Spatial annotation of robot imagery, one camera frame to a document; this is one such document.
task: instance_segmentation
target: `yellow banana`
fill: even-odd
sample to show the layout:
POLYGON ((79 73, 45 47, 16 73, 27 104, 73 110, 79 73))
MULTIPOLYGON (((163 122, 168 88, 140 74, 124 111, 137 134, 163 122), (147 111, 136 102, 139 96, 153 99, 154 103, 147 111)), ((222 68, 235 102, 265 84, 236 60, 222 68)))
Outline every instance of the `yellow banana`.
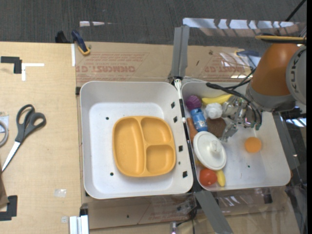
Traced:
POLYGON ((217 181, 220 186, 224 187, 225 186, 225 176, 222 170, 215 171, 217 181))
POLYGON ((214 97, 214 98, 207 98, 207 97, 205 97, 205 98, 202 98, 202 102, 203 102, 204 106, 207 106, 208 104, 211 104, 211 103, 219 103, 219 104, 222 105, 231 96, 233 96, 233 95, 226 94, 226 95, 221 95, 221 96, 214 97))

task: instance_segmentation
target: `light wood surface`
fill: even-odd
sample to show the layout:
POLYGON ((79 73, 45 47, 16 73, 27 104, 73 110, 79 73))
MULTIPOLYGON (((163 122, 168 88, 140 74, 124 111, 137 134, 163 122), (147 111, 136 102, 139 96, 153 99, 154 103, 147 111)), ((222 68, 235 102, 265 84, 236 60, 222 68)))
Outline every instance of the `light wood surface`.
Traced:
MULTIPOLYGON (((47 118, 44 128, 31 134, 2 175, 7 195, 18 196, 17 216, 0 222, 1 234, 66 234, 63 216, 79 216, 81 206, 76 71, 70 44, 0 42, 0 56, 20 57, 26 81, 13 74, 13 64, 0 63, 0 111, 9 114, 9 139, 0 148, 4 163, 17 134, 16 114, 31 103, 47 118), (65 189, 65 197, 54 195, 65 189)), ((234 233, 299 233, 290 201, 281 211, 227 216, 234 233)), ((196 233, 213 233, 209 222, 195 222, 196 233)), ((169 223, 91 230, 95 234, 163 234, 169 223)), ((193 233, 184 223, 182 234, 193 233)))

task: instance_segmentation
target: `orange fruit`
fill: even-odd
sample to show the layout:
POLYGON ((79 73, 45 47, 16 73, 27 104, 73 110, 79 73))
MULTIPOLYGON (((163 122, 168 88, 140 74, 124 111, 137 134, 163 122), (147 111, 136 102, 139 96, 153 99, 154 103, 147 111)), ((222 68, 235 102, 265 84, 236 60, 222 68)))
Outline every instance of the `orange fruit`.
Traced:
POLYGON ((249 153, 257 153, 261 150, 262 142, 256 137, 249 137, 245 141, 245 148, 249 153))

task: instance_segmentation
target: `gray floor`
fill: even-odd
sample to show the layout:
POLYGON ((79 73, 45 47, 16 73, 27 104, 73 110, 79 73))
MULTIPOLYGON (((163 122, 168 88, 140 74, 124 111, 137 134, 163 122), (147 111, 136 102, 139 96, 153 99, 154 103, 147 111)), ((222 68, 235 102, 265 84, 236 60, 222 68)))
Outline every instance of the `gray floor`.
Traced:
MULTIPOLYGON (((182 19, 285 20, 302 0, 0 0, 0 40, 55 42, 83 20, 112 23, 100 40, 168 43, 182 19)), ((307 3, 290 21, 306 22, 307 3)))

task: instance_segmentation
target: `orange divided plate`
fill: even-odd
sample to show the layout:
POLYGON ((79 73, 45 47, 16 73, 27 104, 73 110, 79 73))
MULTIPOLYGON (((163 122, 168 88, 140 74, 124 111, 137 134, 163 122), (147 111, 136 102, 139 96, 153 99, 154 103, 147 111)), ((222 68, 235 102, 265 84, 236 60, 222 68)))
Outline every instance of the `orange divided plate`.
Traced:
POLYGON ((119 119, 113 128, 113 152, 118 169, 127 176, 163 175, 176 164, 172 131, 158 117, 119 119))

